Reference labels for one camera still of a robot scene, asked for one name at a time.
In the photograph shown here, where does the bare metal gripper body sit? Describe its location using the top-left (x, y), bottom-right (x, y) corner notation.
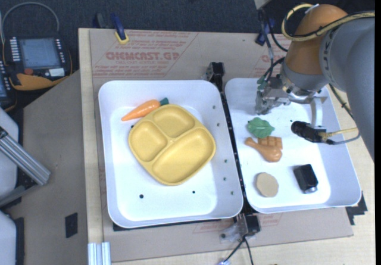
top-left (258, 77), bottom-right (323, 109)

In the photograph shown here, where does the green lettuce leaf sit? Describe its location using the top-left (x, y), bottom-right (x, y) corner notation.
top-left (246, 117), bottom-right (276, 139)

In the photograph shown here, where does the brown waffle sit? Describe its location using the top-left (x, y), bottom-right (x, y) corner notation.
top-left (257, 135), bottom-right (283, 150)

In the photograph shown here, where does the orange chicken drumstick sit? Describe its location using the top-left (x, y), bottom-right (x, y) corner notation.
top-left (244, 137), bottom-right (283, 163)

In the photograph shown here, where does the thin black rod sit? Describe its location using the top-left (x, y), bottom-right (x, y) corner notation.
top-left (217, 78), bottom-right (250, 217)

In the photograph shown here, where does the white plastic tray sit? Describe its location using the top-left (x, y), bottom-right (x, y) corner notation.
top-left (98, 79), bottom-right (245, 229)
top-left (224, 77), bottom-right (363, 214)

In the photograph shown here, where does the tan round biscuit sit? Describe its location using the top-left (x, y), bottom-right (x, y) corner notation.
top-left (254, 172), bottom-right (280, 198)

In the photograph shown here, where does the black box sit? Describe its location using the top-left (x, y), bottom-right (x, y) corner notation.
top-left (293, 163), bottom-right (320, 195)

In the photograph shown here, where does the yellow divided plate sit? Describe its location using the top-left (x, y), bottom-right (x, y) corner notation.
top-left (127, 104), bottom-right (217, 186)

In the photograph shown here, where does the brown cardboard board red print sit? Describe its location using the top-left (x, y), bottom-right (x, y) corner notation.
top-left (89, 29), bottom-right (355, 262)

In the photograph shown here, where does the orange carrot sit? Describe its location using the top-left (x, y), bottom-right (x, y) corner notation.
top-left (120, 97), bottom-right (170, 122)

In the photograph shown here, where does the black cylinder on white bracket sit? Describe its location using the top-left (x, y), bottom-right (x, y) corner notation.
top-left (291, 95), bottom-right (329, 144)

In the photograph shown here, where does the black block with thin wires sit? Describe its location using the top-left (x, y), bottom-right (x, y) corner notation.
top-left (205, 61), bottom-right (226, 83)
top-left (220, 214), bottom-right (263, 243)

